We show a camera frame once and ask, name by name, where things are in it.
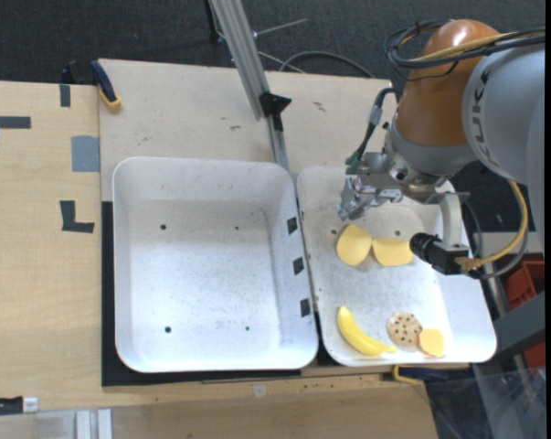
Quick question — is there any small yellow potato chip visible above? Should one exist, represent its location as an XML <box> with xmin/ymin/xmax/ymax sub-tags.
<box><xmin>418</xmin><ymin>327</ymin><xmax>447</xmax><ymax>359</ymax></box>

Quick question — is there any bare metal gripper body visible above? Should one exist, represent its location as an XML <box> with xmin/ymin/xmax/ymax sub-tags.
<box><xmin>344</xmin><ymin>150</ymin><xmax>446</xmax><ymax>206</ymax></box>

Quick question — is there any white plastic tray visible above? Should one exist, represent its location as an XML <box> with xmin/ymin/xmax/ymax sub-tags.
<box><xmin>111</xmin><ymin>155</ymin><xmax>320</xmax><ymax>375</ymax></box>
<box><xmin>295</xmin><ymin>166</ymin><xmax>499</xmax><ymax>369</ymax></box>

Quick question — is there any beige chocolate chip biscuit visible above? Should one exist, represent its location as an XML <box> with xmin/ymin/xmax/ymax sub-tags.
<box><xmin>386</xmin><ymin>311</ymin><xmax>424</xmax><ymax>352</ymax></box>

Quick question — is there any pale wood board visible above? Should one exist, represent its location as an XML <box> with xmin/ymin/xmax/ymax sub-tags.
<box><xmin>98</xmin><ymin>57</ymin><xmax>471</xmax><ymax>379</ymax></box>

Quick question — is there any black cylinder on white bracket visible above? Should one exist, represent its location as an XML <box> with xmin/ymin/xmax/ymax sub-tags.
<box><xmin>408</xmin><ymin>191</ymin><xmax>472</xmax><ymax>277</ymax></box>

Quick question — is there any yellow banana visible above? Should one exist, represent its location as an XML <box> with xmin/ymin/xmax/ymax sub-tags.
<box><xmin>336</xmin><ymin>305</ymin><xmax>398</xmax><ymax>358</ymax></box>

